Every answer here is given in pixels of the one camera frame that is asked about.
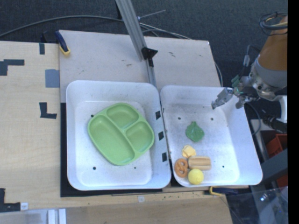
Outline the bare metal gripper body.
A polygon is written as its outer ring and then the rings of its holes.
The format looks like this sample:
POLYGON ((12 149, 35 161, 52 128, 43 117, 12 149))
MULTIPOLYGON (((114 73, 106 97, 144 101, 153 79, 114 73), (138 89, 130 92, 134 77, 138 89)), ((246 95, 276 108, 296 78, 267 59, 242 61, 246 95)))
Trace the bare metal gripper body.
POLYGON ((237 85, 237 96, 244 102, 257 101, 260 98, 268 101, 280 101, 283 95, 277 95, 280 88, 267 84, 256 71, 240 78, 237 85))

